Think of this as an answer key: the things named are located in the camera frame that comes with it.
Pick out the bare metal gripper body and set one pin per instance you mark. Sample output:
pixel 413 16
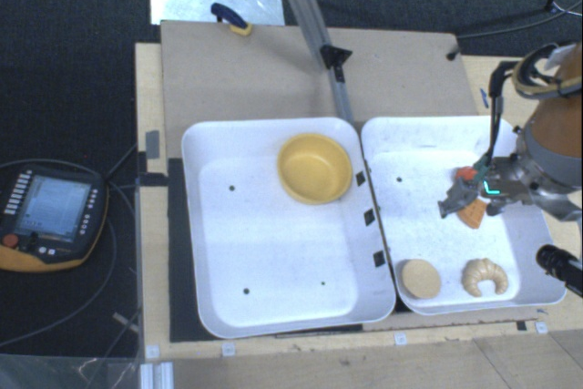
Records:
pixel 510 184

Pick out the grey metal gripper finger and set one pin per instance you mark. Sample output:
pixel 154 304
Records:
pixel 451 205
pixel 464 187

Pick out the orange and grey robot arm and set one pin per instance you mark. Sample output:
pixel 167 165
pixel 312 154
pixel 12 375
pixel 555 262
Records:
pixel 560 123

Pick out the red round toy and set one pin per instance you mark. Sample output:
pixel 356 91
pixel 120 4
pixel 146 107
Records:
pixel 464 172

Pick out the orange pizza slice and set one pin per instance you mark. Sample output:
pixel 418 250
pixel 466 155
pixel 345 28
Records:
pixel 473 215

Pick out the white plastic tray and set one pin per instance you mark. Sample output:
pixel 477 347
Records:
pixel 419 223
pixel 273 250

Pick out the beige croissant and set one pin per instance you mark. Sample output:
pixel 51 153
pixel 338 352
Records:
pixel 483 271

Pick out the tan round biscuit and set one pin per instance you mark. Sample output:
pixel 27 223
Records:
pixel 421 279

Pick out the yellow bowl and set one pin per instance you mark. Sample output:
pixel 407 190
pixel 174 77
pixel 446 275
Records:
pixel 314 168

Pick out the brown cardboard board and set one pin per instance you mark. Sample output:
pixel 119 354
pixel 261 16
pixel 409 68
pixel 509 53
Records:
pixel 255 77

